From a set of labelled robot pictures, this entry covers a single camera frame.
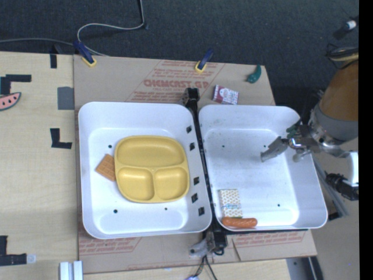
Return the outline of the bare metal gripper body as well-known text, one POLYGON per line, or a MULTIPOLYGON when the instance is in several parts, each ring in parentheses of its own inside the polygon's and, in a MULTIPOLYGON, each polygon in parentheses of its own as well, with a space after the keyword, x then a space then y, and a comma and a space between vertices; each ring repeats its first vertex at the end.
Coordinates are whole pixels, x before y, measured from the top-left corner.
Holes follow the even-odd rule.
POLYGON ((325 152, 336 158, 346 158, 350 151, 340 146, 343 141, 332 137, 320 125, 294 124, 288 128, 288 144, 295 150, 293 161, 299 162, 311 153, 325 152))

